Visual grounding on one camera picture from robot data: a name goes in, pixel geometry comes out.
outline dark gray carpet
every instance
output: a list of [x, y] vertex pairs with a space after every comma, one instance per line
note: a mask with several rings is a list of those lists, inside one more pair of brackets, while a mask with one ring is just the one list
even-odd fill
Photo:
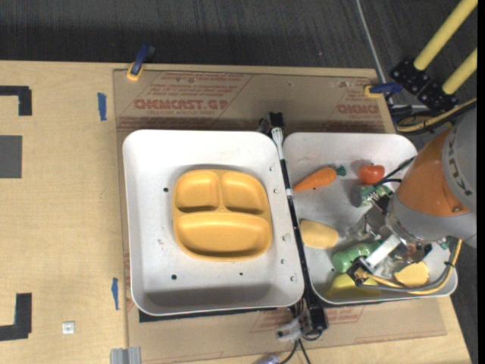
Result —
[[[360, 0], [385, 80], [459, 1]], [[0, 0], [0, 59], [129, 62], [146, 41], [159, 63], [377, 68], [356, 0]], [[428, 73], [443, 83], [476, 45], [477, 10]], [[477, 75], [456, 95], [475, 97]], [[464, 247], [458, 276], [452, 300], [477, 363], [476, 249]]]

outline red tomato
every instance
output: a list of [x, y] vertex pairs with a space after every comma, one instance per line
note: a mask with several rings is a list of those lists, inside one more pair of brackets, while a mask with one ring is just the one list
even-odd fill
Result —
[[358, 177], [364, 185], [372, 185], [383, 178], [385, 171], [381, 165], [362, 166], [358, 170]]

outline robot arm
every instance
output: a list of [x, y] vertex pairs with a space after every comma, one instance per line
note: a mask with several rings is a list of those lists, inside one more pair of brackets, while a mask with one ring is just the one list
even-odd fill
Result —
[[452, 129], [429, 142], [384, 209], [371, 208], [364, 226], [361, 221], [356, 232], [368, 233], [370, 227], [384, 241], [347, 270], [356, 283], [374, 274], [388, 256], [419, 262], [427, 246], [451, 238], [458, 241], [458, 251], [462, 241], [477, 246], [476, 116], [473, 108]]

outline blue clamp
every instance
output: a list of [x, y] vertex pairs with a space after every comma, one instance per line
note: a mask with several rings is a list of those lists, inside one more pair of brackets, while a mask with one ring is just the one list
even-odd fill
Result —
[[139, 80], [143, 72], [143, 63], [151, 60], [154, 53], [155, 47], [150, 43], [145, 43], [136, 55], [135, 61], [128, 68], [127, 77], [132, 81]]
[[369, 85], [364, 88], [365, 95], [371, 98], [377, 98], [381, 94], [392, 95], [399, 93], [402, 90], [402, 86], [395, 82], [379, 83], [377, 85]]

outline yellow handle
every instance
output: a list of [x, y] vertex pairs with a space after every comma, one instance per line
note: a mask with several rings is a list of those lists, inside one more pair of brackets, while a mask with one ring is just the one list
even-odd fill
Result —
[[463, 61], [448, 80], [443, 84], [442, 89], [446, 94], [455, 93], [458, 88], [477, 70], [478, 47]]
[[468, 15], [477, 7], [478, 0], [461, 0], [453, 12], [448, 16], [440, 29], [424, 47], [423, 51], [415, 59], [414, 66], [423, 71], [437, 56], [446, 42], [452, 37], [455, 31], [462, 25]]

